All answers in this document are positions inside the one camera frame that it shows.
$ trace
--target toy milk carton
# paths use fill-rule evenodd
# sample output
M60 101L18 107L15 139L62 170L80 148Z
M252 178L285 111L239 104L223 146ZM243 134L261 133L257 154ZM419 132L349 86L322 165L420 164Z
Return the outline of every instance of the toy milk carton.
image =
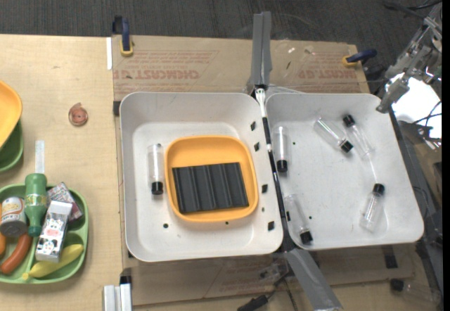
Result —
M71 211L71 203L50 202L34 254L36 260L59 262Z

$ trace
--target clear vial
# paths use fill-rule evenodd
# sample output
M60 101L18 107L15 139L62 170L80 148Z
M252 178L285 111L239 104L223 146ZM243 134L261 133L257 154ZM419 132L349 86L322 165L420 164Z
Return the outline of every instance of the clear vial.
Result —
M287 172L290 162L290 140L289 129L285 126L275 127L273 132L272 146L274 148L274 157L276 169L278 172Z
M370 232L375 231L378 221L383 214L385 202L384 195L385 187L382 184L375 184L372 192L369 193L359 225Z
M162 194L164 188L164 148L154 144L147 148L148 186L154 195Z
M441 302L439 290L430 288L428 285L401 279L392 279L390 283L392 291L412 302L427 303L434 306L438 306Z
M355 149L362 158L366 157L374 148L369 142L361 125L356 125L352 115L346 115L342 120L347 127L349 139L352 141L352 144L354 144Z
M292 232L300 237L304 244L311 243L312 235L309 230L308 219L300 207L300 200L297 195L287 195L284 200L284 208L288 216L288 226Z
M345 153L350 152L353 145L347 140L344 130L334 122L319 118L314 123L314 130L331 146L340 148Z

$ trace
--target green label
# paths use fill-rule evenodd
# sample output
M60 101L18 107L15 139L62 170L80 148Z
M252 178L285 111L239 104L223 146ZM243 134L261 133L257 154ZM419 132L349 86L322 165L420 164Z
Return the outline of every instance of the green label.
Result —
M44 206L47 207L47 196L31 193L25 197L25 207Z

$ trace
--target blue clamp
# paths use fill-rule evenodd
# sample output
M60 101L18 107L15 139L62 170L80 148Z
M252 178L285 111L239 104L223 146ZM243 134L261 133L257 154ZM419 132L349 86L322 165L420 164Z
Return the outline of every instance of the blue clamp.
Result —
M342 58L342 63L345 67L354 67L361 61L361 64L366 63L369 58L377 56L378 52L376 49L366 49L365 51L358 52L353 56L344 56Z
M112 23L112 33L121 34L120 40L120 54L124 57L129 57L133 54L133 42L129 37L129 23L127 18L120 15L115 16Z

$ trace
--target tin can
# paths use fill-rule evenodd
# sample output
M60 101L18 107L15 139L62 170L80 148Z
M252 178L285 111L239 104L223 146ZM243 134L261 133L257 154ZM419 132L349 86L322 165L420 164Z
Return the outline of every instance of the tin can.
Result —
M0 232L6 237L19 237L28 229L23 198L9 197L1 204Z

